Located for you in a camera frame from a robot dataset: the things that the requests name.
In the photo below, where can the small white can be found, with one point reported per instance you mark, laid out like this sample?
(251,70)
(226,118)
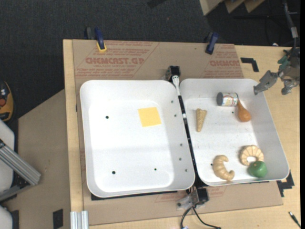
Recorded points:
(228,99)

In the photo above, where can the beige toy croissant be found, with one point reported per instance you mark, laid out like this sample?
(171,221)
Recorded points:
(220,167)
(251,151)

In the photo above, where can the beige ice cream cone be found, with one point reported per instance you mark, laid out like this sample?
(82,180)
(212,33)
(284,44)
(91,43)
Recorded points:
(200,118)

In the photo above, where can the brown cardboard board red print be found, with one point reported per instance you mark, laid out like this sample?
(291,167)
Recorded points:
(147,56)

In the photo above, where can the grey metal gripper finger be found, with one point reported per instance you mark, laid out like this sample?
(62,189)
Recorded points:
(288,86)
(265,81)

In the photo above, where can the green toy pepper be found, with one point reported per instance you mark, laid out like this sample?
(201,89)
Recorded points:
(257,169)

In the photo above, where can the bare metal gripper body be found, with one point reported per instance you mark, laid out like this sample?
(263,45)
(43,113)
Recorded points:
(292,68)

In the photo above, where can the thin black and white rod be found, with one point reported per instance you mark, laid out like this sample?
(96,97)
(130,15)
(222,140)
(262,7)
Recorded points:
(184,114)

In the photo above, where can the white plastic tray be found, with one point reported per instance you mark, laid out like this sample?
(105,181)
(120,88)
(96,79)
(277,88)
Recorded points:
(226,137)
(128,151)

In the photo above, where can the yellow cheese slice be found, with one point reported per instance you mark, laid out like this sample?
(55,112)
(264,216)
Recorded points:
(149,117)

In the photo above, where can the orange toy pear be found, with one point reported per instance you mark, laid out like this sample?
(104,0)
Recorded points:
(243,114)

